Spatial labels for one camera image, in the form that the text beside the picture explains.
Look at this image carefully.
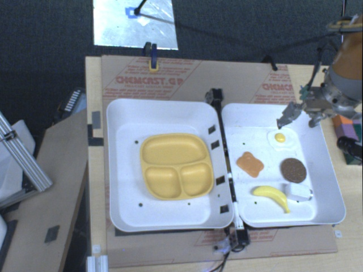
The brown cardboard board red print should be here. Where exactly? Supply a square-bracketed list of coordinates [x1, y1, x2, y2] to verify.
[100, 54, 339, 269]

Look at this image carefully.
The orange toast slice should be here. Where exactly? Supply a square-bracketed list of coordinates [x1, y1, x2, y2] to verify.
[235, 151, 265, 179]

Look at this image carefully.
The white and yellow fried egg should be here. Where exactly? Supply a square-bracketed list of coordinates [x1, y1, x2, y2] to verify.
[266, 127, 297, 153]

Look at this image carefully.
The small white can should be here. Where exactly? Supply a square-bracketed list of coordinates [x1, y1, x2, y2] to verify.
[284, 182, 314, 202]

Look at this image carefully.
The yellow banana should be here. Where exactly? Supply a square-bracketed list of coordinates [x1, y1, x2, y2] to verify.
[252, 185, 292, 215]

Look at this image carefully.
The brown round biscuit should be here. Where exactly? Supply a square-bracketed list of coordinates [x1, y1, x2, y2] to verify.
[280, 158, 308, 184]

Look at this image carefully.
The white plastic tray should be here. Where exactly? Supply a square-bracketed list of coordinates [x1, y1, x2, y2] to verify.
[221, 103, 347, 229]
[106, 98, 236, 233]

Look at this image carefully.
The multicoloured cube block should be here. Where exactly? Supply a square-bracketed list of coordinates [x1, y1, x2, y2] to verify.
[332, 114, 363, 165]

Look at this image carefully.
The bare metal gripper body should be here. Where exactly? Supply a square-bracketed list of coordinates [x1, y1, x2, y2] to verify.
[303, 88, 359, 116]

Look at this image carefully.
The thin black and white rod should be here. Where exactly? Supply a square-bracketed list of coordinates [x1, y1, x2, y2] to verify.
[213, 96, 242, 232]

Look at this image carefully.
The black block with thin wires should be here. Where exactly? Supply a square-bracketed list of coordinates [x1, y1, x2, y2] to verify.
[204, 88, 224, 105]
[227, 226, 251, 252]

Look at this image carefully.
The yellow divided plate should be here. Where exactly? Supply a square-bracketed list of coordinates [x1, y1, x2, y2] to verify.
[139, 133, 215, 201]

